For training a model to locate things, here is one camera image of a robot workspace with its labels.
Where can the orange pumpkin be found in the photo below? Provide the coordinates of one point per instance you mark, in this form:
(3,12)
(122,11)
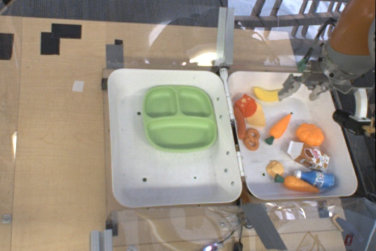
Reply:
(310,133)

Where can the white and brown carton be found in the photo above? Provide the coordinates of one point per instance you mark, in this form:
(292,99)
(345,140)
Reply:
(312,157)

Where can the thin black and white rod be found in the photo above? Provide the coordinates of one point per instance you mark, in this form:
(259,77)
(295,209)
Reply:
(228,97)

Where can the red sausage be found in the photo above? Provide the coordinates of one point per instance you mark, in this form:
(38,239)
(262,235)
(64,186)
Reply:
(240,125)

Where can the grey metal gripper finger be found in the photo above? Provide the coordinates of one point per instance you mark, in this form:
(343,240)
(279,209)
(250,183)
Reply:
(289,87)
(318,91)

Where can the orange carrot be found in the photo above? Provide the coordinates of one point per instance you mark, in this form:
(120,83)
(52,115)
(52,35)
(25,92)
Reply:
(280,127)
(298,184)

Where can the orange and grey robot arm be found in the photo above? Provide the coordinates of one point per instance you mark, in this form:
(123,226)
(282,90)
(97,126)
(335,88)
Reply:
(354,29)

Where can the yellow orange pizza slice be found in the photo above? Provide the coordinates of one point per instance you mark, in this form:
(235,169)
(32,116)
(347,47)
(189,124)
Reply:
(257,118)

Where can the brown pretzel biscuit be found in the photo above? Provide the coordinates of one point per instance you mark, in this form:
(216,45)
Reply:
(249,142)

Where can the tan bread roll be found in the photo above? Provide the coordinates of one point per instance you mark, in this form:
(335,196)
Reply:
(274,168)

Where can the black cylinder on white bracket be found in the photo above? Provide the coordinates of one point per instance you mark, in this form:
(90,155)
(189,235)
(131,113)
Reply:
(351,120)

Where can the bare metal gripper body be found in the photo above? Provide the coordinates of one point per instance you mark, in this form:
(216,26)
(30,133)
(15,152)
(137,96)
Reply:
(333,78)

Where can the white plastic tray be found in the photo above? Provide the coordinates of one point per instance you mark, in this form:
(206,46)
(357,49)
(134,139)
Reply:
(329,114)
(164,179)

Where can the blue bottle with white cap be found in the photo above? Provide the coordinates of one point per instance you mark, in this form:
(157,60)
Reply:
(318,179)

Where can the yellow banana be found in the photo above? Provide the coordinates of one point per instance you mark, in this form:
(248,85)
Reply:
(265,94)

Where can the green divided plate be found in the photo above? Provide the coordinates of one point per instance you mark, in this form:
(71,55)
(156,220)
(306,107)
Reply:
(179,132)

